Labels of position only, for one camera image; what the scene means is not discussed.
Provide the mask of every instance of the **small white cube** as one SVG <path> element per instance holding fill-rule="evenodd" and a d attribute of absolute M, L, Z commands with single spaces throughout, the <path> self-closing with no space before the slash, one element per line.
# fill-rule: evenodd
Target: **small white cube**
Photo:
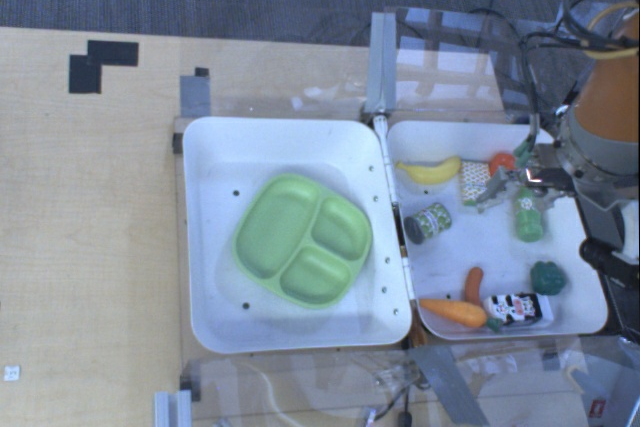
<path fill-rule="evenodd" d="M 20 379 L 20 365 L 4 367 L 4 380 L 17 381 Z"/>

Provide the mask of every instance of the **green plate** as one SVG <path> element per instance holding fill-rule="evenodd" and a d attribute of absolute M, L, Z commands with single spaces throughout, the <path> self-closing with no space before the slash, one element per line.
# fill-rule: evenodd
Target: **green plate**
<path fill-rule="evenodd" d="M 282 174 L 258 192 L 233 237 L 233 258 L 251 279 L 308 308 L 337 303 L 371 248 L 367 216 L 304 176 Z"/>

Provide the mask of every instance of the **yellow cable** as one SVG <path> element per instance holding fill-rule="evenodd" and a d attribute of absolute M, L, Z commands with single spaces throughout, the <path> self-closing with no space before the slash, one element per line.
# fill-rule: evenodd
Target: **yellow cable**
<path fill-rule="evenodd" d="M 617 4 L 613 4 L 602 11 L 600 11 L 593 19 L 587 24 L 587 29 L 592 30 L 600 20 L 602 20 L 605 16 L 619 11 L 620 9 L 627 8 L 638 8 L 640 7 L 637 2 L 627 1 L 627 2 L 618 2 Z M 582 44 L 587 46 L 589 44 L 588 41 L 582 40 Z M 632 57 L 638 54 L 638 47 L 634 48 L 625 48 L 623 50 L 613 50 L 611 52 L 607 51 L 596 51 L 596 50 L 585 50 L 584 53 L 591 57 L 592 59 L 620 59 L 622 57 Z"/>

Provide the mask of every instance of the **can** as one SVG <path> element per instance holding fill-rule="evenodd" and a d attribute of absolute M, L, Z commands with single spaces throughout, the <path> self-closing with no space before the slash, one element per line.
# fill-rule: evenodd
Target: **can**
<path fill-rule="evenodd" d="M 433 203 L 404 218 L 405 233 L 414 244 L 421 244 L 450 227 L 451 216 L 441 203 Z"/>

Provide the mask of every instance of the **black tape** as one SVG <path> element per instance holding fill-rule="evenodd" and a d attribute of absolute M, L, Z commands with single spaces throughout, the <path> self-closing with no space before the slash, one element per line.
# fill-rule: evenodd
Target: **black tape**
<path fill-rule="evenodd" d="M 86 55 L 69 56 L 69 93 L 98 93 L 102 68 L 90 64 Z"/>
<path fill-rule="evenodd" d="M 89 63 L 108 66 L 138 66 L 138 43 L 89 40 Z"/>

